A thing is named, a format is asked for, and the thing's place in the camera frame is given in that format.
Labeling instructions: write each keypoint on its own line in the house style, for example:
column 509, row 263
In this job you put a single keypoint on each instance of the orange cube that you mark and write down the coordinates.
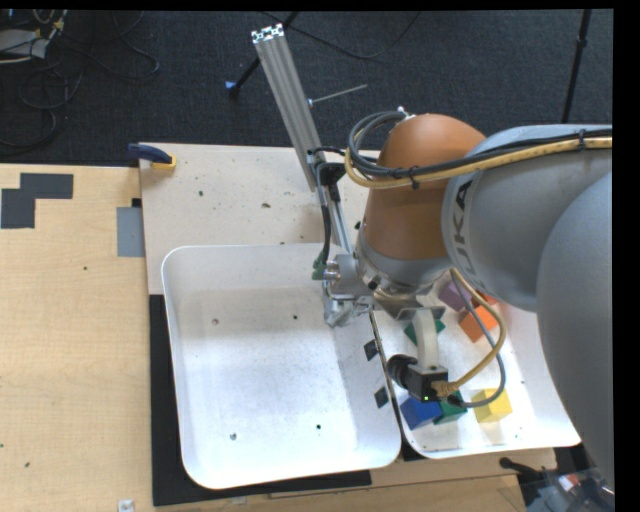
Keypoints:
column 477, row 325

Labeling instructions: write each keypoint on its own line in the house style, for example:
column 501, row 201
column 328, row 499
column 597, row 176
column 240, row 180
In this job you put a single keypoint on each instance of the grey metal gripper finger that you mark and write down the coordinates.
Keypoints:
column 332, row 314
column 347, row 311

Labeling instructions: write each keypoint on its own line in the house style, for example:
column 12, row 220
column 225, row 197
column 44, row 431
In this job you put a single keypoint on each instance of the blue cube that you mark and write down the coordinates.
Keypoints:
column 419, row 414

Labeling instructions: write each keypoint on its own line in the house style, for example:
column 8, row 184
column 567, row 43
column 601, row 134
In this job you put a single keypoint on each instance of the black cylinder on white bracket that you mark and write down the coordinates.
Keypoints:
column 425, row 382

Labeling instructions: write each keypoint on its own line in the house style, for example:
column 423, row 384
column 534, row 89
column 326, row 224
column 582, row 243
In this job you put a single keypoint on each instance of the pale wood board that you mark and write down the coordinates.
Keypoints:
column 225, row 200

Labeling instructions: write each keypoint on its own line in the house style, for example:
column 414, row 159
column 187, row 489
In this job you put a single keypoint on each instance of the green cube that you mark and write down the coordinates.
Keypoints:
column 452, row 414
column 411, row 332

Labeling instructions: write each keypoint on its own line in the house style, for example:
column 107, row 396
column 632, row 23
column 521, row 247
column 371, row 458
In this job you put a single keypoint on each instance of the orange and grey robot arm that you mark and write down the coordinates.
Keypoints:
column 525, row 240

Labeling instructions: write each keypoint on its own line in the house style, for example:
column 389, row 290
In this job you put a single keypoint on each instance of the yellow cube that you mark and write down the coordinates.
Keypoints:
column 492, row 406

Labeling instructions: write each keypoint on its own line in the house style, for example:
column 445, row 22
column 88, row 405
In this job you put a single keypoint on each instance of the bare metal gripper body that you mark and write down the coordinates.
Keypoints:
column 350, row 280

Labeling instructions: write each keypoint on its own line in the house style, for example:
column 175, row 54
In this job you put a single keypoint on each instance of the white plastic tray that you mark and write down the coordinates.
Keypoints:
column 260, row 370
column 525, row 425

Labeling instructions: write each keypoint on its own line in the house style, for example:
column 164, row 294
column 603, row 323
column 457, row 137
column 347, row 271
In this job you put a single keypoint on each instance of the purple cube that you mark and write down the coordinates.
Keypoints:
column 454, row 296

